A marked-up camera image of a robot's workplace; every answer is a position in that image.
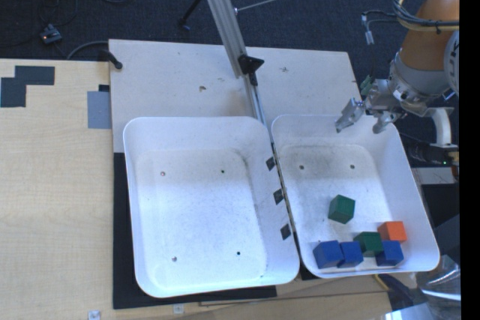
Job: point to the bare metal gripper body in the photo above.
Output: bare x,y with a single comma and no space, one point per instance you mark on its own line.
390,97

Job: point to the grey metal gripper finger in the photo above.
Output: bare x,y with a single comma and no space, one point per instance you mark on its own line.
348,116
383,122

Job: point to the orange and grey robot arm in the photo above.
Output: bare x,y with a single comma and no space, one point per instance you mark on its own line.
431,45

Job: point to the white plastic tray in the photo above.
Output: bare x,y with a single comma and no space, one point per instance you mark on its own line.
202,213
337,168

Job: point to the thin black and white rod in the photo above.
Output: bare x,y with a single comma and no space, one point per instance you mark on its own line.
259,106

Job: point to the green cube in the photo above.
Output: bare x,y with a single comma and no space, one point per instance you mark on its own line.
369,241
341,209

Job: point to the orange cube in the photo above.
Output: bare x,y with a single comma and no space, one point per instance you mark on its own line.
393,231

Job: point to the blue cube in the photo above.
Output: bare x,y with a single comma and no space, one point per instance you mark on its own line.
392,254
351,254
327,254

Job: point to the black cylinder on white bracket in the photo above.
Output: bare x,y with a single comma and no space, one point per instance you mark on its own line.
442,125

